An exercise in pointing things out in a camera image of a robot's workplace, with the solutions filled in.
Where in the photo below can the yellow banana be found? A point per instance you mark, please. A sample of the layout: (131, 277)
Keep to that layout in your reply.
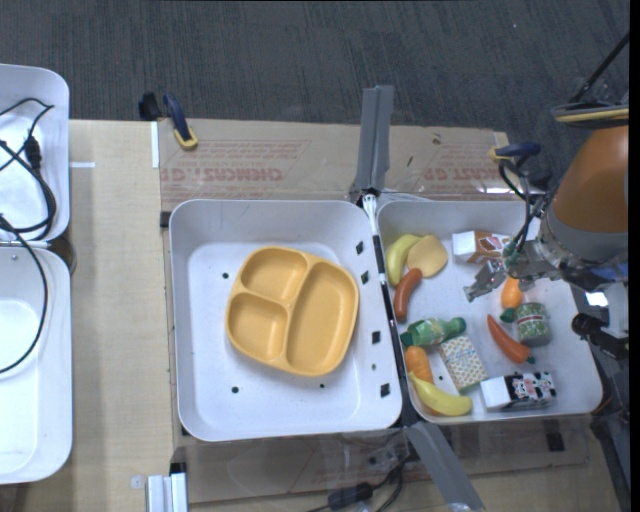
(395, 257)
(442, 397)

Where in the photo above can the white and orange carton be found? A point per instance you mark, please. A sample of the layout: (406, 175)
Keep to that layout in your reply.
(472, 246)

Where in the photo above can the long orange carrot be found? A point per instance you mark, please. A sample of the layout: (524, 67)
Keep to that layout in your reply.
(507, 340)

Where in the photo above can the yellow patterned carton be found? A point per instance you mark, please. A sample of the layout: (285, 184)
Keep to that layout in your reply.
(462, 362)

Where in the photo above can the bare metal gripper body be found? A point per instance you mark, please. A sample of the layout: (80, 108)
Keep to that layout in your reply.
(537, 260)

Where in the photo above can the cow print milk carton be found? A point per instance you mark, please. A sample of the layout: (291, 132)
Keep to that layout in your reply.
(520, 391)

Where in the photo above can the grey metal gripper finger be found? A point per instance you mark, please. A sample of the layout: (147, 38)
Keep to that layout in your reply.
(492, 271)
(477, 291)

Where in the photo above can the yellow potato crisp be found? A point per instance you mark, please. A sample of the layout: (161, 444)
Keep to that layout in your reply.
(427, 256)

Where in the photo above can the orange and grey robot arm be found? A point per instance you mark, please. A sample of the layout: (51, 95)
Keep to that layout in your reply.
(592, 195)

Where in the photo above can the green can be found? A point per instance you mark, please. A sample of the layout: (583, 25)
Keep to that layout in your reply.
(533, 325)

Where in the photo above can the red sausage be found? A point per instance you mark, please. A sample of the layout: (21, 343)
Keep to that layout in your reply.
(405, 295)

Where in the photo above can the yellow divided plate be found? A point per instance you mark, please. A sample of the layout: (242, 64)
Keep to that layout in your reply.
(320, 310)

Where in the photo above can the black cylinder on white bracket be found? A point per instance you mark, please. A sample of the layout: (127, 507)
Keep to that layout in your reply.
(600, 332)

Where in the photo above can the brown cardboard board red print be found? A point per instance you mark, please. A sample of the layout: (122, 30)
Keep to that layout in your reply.
(280, 165)

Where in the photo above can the green bottle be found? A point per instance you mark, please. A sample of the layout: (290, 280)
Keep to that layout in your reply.
(432, 331)

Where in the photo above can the white plastic tray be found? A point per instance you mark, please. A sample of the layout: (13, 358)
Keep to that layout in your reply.
(210, 400)
(565, 380)

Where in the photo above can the short orange carrot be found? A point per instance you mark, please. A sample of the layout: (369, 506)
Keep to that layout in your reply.
(512, 295)

